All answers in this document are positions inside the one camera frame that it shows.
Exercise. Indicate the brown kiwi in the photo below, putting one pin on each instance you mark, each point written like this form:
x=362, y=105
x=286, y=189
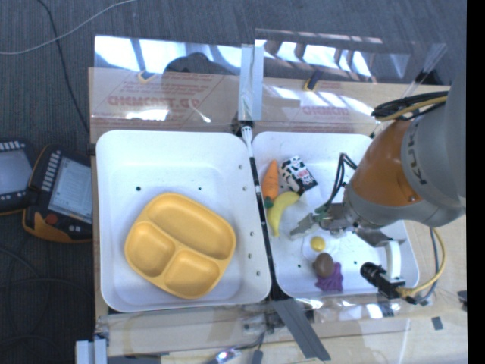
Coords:
x=323, y=264

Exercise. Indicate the white fried egg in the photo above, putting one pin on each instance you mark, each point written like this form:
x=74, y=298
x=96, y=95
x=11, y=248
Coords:
x=317, y=243

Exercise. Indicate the black cylinder on white bracket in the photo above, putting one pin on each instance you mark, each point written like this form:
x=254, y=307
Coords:
x=380, y=277

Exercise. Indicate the brown cardboard board red print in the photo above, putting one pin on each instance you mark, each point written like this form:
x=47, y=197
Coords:
x=159, y=104

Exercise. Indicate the black and white milk carton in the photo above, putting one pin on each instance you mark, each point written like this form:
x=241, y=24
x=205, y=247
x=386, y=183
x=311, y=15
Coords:
x=297, y=174

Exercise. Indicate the orange carrot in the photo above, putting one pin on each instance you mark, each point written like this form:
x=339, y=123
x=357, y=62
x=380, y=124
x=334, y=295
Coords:
x=270, y=180

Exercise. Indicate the yellow banana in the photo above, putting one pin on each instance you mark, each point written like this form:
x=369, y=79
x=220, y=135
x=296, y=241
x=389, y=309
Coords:
x=276, y=212

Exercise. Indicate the purple grapes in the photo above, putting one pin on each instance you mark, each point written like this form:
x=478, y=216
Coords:
x=332, y=281

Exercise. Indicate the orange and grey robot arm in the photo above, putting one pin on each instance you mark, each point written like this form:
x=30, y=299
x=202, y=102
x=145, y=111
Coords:
x=382, y=180

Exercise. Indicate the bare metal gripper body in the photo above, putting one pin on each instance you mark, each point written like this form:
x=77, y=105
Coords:
x=335, y=220

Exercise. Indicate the yellow divided plate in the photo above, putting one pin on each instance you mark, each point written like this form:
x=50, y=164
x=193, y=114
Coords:
x=182, y=241

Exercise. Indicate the white plastic tray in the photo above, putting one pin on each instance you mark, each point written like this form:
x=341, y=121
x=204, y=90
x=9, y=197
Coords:
x=360, y=252
x=174, y=154

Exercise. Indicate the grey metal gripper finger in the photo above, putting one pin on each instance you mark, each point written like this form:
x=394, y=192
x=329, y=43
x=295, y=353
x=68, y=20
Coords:
x=301, y=230
x=308, y=218

